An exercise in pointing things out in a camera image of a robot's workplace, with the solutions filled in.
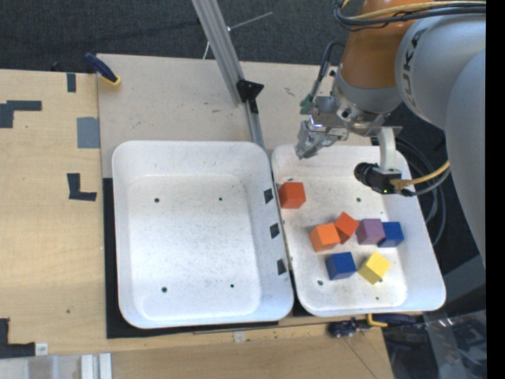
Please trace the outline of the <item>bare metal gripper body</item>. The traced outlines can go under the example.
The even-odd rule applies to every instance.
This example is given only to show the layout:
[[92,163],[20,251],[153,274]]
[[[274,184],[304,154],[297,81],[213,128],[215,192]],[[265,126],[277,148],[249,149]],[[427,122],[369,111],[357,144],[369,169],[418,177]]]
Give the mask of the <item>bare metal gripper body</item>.
[[309,111],[308,130],[343,137],[348,133],[370,136],[386,120],[385,114],[360,108],[343,96],[318,96]]

